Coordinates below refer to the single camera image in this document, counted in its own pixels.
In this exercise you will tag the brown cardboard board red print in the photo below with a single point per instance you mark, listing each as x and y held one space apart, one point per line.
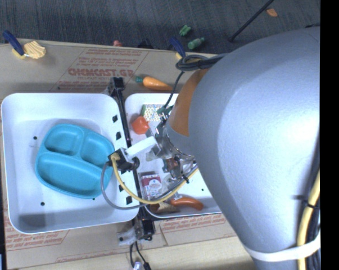
59 66

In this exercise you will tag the green toy bottle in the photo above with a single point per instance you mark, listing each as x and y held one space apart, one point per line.
196 43

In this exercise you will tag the small pink toy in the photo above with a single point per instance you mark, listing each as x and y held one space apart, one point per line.
117 43

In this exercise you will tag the orange toy pepper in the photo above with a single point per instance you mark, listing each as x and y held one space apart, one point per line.
139 125

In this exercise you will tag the red and white carton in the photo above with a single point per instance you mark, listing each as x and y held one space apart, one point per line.
151 185

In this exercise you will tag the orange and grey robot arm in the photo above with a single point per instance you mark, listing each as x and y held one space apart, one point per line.
250 128

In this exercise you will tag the orange carrot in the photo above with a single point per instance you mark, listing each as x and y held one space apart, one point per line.
155 83

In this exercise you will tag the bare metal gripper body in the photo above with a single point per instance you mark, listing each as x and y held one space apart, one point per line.
166 146

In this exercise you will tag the small green toy stick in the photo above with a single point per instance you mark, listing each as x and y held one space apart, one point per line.
143 110

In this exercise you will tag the white plastic tray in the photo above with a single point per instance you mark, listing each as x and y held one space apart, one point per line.
68 218
205 184

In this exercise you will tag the black cylinder on white bracket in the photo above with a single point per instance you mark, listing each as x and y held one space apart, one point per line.
123 158

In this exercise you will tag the brown bread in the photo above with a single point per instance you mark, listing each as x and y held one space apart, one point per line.
165 207

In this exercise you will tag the orange toy slice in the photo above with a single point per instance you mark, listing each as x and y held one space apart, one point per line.
271 12

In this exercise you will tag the thin black rod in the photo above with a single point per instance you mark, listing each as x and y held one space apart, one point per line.
123 116

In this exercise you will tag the blue divided plate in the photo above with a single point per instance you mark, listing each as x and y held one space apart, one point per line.
71 162

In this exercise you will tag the green toy vegetable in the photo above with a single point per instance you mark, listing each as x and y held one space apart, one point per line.
184 30

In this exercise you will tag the orange sausage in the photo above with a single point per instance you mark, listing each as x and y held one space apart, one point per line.
187 202

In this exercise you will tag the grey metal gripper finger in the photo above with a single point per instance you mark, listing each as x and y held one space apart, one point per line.
151 134
154 154

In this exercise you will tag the colourful patterned packet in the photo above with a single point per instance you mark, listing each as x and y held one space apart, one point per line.
153 112

